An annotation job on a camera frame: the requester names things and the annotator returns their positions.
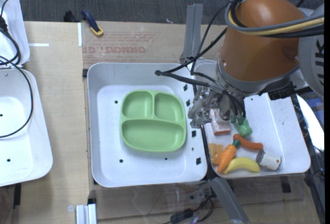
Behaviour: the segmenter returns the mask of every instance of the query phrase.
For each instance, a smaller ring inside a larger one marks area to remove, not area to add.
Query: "yellow cable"
[[[233,25],[238,27],[238,25],[233,20],[231,11],[229,11],[229,13],[228,13],[228,20]],[[320,25],[320,24],[323,24],[323,23],[324,23],[324,17],[314,19],[314,20],[311,20],[311,21],[306,21],[306,22],[299,23],[299,24],[295,24],[295,25],[291,25],[291,26],[287,26],[287,27],[283,27],[283,28],[276,28],[276,29],[270,29],[270,30],[260,30],[260,31],[241,31],[241,30],[238,30],[238,32],[241,32],[241,33],[244,33],[244,34],[247,34],[247,35],[253,35],[253,36],[274,35],[274,34],[279,34],[279,33],[294,32],[294,31],[297,31],[299,29],[308,28],[308,27]]]

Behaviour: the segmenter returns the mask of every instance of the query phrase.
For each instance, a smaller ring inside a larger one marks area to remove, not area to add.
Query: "banana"
[[[228,174],[237,169],[248,169],[252,172],[260,172],[260,166],[254,160],[247,157],[237,157],[231,160],[222,174]]]

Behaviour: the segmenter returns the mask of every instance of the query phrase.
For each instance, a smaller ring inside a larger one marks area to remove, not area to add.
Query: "carrot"
[[[241,135],[235,134],[233,136],[234,140],[238,140],[241,145],[249,150],[255,150],[255,151],[260,151],[263,149],[262,143],[257,143],[257,142],[251,142],[249,140],[244,139]]]
[[[227,145],[227,147],[221,153],[217,173],[222,172],[228,166],[231,160],[235,157],[236,150],[237,149],[235,145],[233,144]]]

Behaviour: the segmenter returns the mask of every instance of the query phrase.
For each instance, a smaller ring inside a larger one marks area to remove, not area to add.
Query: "gray cable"
[[[269,26],[263,26],[263,27],[254,27],[254,28],[244,28],[244,27],[239,27],[239,26],[236,26],[236,25],[232,24],[228,19],[229,10],[230,10],[231,5],[233,4],[233,1],[234,0],[230,0],[228,6],[226,7],[225,21],[226,21],[226,23],[229,27],[231,27],[233,29],[236,29],[236,30],[245,31],[245,32],[254,32],[254,31],[263,31],[263,30],[270,30],[270,29],[278,29],[278,28],[297,25],[297,24],[300,24],[300,23],[303,23],[303,22],[307,22],[307,21],[311,21],[311,20],[314,20],[314,19],[319,19],[319,18],[324,17],[324,13],[323,13],[323,14],[320,14],[320,15],[317,15],[317,16],[310,16],[310,17],[307,17],[307,18],[288,21],[288,22],[275,24],[275,25],[269,25]]]

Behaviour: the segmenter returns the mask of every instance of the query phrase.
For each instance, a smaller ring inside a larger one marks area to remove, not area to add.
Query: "white can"
[[[256,162],[265,168],[276,171],[282,163],[282,157],[270,152],[265,152],[264,150],[260,150],[257,154]]]

